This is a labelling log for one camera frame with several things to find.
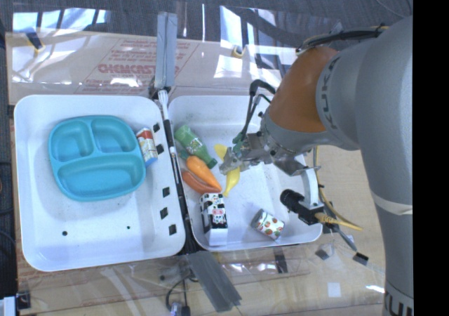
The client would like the orange-red sausage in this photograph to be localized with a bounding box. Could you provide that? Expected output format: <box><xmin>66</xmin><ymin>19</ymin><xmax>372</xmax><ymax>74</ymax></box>
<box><xmin>181</xmin><ymin>170</ymin><xmax>221</xmax><ymax>195</ymax></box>

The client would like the white plastic tray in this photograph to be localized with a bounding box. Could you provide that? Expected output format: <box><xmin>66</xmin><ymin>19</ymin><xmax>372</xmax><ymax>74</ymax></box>
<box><xmin>167</xmin><ymin>95</ymin><xmax>323</xmax><ymax>252</ymax></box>
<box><xmin>13</xmin><ymin>94</ymin><xmax>187</xmax><ymax>272</ymax></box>

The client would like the white can with tomato print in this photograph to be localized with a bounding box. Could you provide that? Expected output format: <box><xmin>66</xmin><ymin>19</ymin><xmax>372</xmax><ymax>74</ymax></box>
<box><xmin>250</xmin><ymin>209</ymin><xmax>286</xmax><ymax>240</ymax></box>

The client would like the black and white cow carton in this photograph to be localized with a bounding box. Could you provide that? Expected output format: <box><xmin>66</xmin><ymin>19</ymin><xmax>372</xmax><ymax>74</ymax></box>
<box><xmin>199</xmin><ymin>192</ymin><xmax>229</xmax><ymax>247</ymax></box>

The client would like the black cylinder on white bracket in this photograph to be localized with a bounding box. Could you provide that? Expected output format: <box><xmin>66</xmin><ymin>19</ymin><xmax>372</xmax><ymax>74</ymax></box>
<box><xmin>274</xmin><ymin>158</ymin><xmax>326</xmax><ymax>226</ymax></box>

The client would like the yellow banana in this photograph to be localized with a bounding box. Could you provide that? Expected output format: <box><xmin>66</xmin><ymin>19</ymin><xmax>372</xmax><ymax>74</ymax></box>
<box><xmin>213</xmin><ymin>143</ymin><xmax>241</xmax><ymax>198</ymax></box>

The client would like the green plastic bottle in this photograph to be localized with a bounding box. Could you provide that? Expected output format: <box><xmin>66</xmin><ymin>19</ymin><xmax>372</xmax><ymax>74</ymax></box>
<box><xmin>173</xmin><ymin>124</ymin><xmax>218</xmax><ymax>170</ymax></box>

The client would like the red and white carton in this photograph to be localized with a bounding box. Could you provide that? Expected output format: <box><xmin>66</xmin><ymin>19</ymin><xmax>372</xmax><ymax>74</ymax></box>
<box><xmin>135</xmin><ymin>127</ymin><xmax>159</xmax><ymax>167</ymax></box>

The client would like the blue divided plate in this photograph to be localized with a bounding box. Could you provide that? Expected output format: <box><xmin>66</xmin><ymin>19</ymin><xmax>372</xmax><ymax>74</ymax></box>
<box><xmin>48</xmin><ymin>114</ymin><xmax>147</xmax><ymax>202</ymax></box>

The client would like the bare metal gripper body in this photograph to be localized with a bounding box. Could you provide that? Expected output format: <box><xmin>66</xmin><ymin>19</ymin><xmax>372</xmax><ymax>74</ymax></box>
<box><xmin>238</xmin><ymin>133</ymin><xmax>282</xmax><ymax>169</ymax></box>

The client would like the brown cardboard board red print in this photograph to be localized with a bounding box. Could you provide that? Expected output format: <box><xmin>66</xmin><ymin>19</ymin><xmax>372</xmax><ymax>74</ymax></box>
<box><xmin>5</xmin><ymin>29</ymin><xmax>387</xmax><ymax>316</ymax></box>

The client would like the orange carrot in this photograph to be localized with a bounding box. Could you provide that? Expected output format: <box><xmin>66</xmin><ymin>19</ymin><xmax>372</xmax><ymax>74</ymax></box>
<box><xmin>185</xmin><ymin>155</ymin><xmax>223</xmax><ymax>193</ymax></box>

